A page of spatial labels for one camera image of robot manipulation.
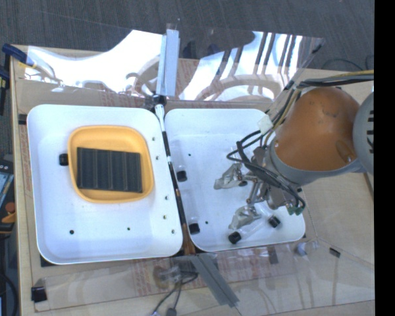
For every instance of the thin black and white rod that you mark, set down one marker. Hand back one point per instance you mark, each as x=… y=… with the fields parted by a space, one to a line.
x=170 y=158

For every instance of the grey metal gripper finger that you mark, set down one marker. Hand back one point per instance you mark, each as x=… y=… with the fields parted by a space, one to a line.
x=244 y=216
x=226 y=179

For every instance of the white plastic tray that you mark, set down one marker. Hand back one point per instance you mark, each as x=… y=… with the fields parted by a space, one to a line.
x=98 y=239
x=210 y=137

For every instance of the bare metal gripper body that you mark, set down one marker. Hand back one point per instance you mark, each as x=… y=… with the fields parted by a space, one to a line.
x=277 y=197

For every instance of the yellow plate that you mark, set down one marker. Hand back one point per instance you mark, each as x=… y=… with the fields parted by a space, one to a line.
x=110 y=137

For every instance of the brown cardboard board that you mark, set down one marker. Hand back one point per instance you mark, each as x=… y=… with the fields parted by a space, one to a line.
x=29 y=91

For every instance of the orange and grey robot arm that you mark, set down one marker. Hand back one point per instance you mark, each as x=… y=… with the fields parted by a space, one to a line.
x=316 y=133

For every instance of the black ribbed rectangular tray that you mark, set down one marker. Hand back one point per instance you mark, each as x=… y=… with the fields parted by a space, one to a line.
x=109 y=170

